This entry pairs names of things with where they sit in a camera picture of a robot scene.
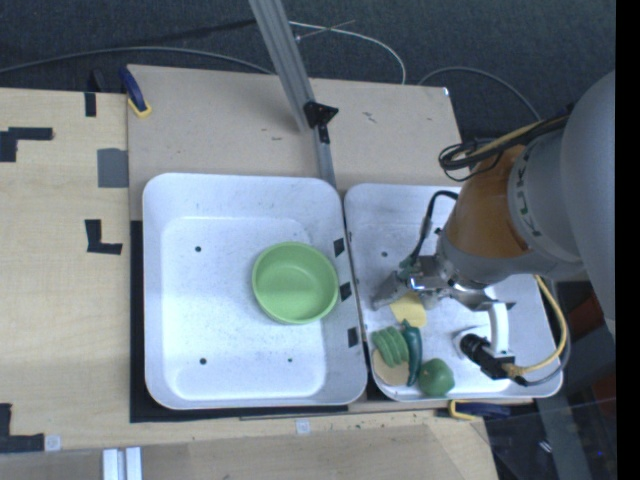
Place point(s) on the green bowl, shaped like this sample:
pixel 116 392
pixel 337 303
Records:
pixel 295 284

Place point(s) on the green cucumber slices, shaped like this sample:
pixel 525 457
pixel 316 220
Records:
pixel 389 344

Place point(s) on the white plastic tray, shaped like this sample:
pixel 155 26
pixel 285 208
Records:
pixel 220 318
pixel 380 228

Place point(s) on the dark green chili pepper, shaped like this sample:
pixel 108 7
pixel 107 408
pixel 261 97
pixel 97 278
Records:
pixel 414 352

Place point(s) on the pale wood board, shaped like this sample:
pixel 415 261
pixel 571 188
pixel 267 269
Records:
pixel 225 128

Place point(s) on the yellow cheese slice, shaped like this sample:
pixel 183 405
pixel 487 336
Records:
pixel 410 311

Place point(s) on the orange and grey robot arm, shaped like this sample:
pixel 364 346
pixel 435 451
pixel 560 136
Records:
pixel 545 203

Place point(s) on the tan round biscuit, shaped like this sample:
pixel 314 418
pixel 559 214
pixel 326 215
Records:
pixel 388 373

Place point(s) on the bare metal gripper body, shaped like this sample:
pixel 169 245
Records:
pixel 431 274

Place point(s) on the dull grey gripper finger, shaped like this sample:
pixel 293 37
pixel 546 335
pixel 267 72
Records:
pixel 428 300
pixel 389 294

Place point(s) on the black cylinder on white bracket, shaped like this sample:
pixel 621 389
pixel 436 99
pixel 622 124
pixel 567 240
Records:
pixel 486 351

